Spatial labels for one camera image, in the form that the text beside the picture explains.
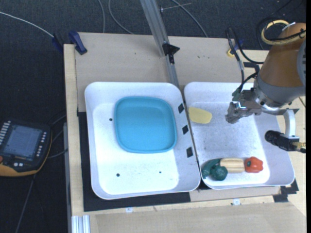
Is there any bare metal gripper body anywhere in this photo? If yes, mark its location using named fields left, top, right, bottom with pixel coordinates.
left=239, top=89, right=280, bottom=117

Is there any white plastic tray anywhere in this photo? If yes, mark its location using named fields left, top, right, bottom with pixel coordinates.
left=84, top=81, right=201, bottom=200
left=183, top=81, right=296, bottom=190

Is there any yellow flat toy slice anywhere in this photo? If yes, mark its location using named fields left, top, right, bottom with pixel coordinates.
left=188, top=106, right=213, bottom=125

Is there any beige toy bread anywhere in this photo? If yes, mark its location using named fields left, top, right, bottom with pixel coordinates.
left=220, top=157, right=245, bottom=174

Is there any red toy pepper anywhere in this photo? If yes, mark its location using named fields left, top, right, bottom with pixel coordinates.
left=243, top=156, right=264, bottom=174

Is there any dark green toy pepper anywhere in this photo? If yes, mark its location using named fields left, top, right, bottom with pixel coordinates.
left=201, top=158, right=222, bottom=180

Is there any green toy broccoli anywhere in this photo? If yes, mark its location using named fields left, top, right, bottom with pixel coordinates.
left=209, top=166, right=229, bottom=182

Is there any blue plate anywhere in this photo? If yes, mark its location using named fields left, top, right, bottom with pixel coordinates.
left=114, top=96, right=178, bottom=154

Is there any pale wood board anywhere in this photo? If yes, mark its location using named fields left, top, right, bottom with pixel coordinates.
left=74, top=32, right=282, bottom=202

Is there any black cylinder on white bracket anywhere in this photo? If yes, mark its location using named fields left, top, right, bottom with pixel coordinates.
left=264, top=108, right=301, bottom=152

